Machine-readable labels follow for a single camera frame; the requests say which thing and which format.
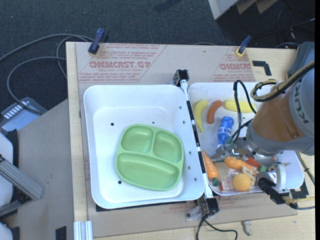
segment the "white tray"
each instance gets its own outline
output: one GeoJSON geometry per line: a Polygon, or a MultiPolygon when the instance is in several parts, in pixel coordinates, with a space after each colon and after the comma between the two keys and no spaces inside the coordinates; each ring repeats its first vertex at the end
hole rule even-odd
{"type": "MultiPolygon", "coordinates": [[[[248,93],[250,94],[252,88],[255,86],[255,82],[246,82],[244,85],[248,93]]],[[[223,117],[228,116],[232,117],[234,120],[234,125],[232,128],[232,133],[234,133],[238,128],[238,120],[237,120],[237,112],[230,111],[225,109],[223,106],[220,107],[215,113],[215,119],[213,124],[207,123],[207,113],[210,108],[210,104],[214,101],[221,100],[222,102],[226,100],[234,100],[234,91],[233,91],[233,82],[215,82],[215,83],[194,83],[189,89],[189,97],[191,105],[193,106],[200,100],[207,100],[208,106],[202,113],[202,126],[203,132],[198,131],[200,146],[206,153],[212,156],[217,149],[218,145],[218,130],[221,124],[221,120],[223,117]]],[[[259,95],[266,94],[270,91],[268,86],[263,87],[259,95]]],[[[240,84],[237,86],[237,93],[239,101],[247,101],[245,92],[240,84]]],[[[256,102],[251,99],[251,103],[256,106],[256,110],[261,105],[260,102],[256,102]]],[[[243,113],[242,114],[242,123],[252,119],[254,117],[254,113],[243,113]]],[[[240,137],[244,137],[246,135],[247,128],[244,127],[240,132],[240,137]]],[[[303,181],[304,175],[302,168],[300,166],[299,159],[294,151],[285,151],[282,154],[277,154],[277,159],[281,163],[289,163],[286,166],[286,188],[287,189],[296,189],[299,188],[303,181]]],[[[240,194],[247,193],[255,193],[261,192],[259,188],[252,187],[249,191],[240,192],[240,191],[221,191],[218,186],[213,186],[211,181],[209,181],[210,188],[220,196],[234,196],[240,194]]]]}
{"type": "Polygon", "coordinates": [[[83,96],[88,136],[91,192],[95,203],[117,209],[196,200],[204,193],[198,150],[183,91],[173,85],[95,85],[83,96]],[[155,191],[121,182],[115,168],[119,139],[134,124],[176,134],[184,147],[179,183],[155,191]]]}

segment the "teal object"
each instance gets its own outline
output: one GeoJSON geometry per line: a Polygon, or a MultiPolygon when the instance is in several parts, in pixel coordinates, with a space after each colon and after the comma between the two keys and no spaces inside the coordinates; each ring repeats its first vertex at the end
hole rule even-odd
{"type": "Polygon", "coordinates": [[[184,146],[172,132],[134,124],[120,137],[115,168],[124,182],[149,190],[168,191],[178,184],[183,164],[184,146]]]}

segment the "black floor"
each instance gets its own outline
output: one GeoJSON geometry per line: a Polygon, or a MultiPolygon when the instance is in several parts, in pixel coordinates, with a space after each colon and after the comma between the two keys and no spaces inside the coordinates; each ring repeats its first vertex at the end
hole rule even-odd
{"type": "MultiPolygon", "coordinates": [[[[251,35],[249,47],[274,48],[314,41],[315,21],[299,25],[314,17],[315,0],[279,0],[262,14],[255,5],[241,15],[233,6],[218,20],[208,0],[0,0],[0,57],[53,34],[93,38],[98,28],[109,30],[111,43],[236,46],[251,35]]],[[[55,56],[64,38],[44,39],[0,58],[0,111],[15,102],[7,90],[10,72],[26,60],[55,56]]],[[[62,46],[59,55],[64,54],[62,46]]],[[[18,67],[10,87],[18,99],[31,97],[46,109],[67,98],[66,79],[52,59],[18,67]]]]}

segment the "blue bottle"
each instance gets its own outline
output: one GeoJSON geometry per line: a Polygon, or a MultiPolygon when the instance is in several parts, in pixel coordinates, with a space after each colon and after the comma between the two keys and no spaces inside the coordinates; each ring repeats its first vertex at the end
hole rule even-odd
{"type": "Polygon", "coordinates": [[[221,120],[220,128],[218,131],[219,145],[225,144],[226,141],[231,137],[232,126],[234,125],[234,120],[230,116],[225,116],[221,120]]]}

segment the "brown sausage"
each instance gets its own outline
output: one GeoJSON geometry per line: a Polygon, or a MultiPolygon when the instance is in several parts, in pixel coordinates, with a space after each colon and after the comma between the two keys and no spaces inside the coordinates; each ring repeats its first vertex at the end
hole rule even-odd
{"type": "Polygon", "coordinates": [[[212,103],[211,107],[209,108],[208,114],[206,116],[206,121],[208,124],[213,124],[215,121],[215,113],[218,108],[222,107],[223,102],[221,100],[216,100],[212,103]]]}

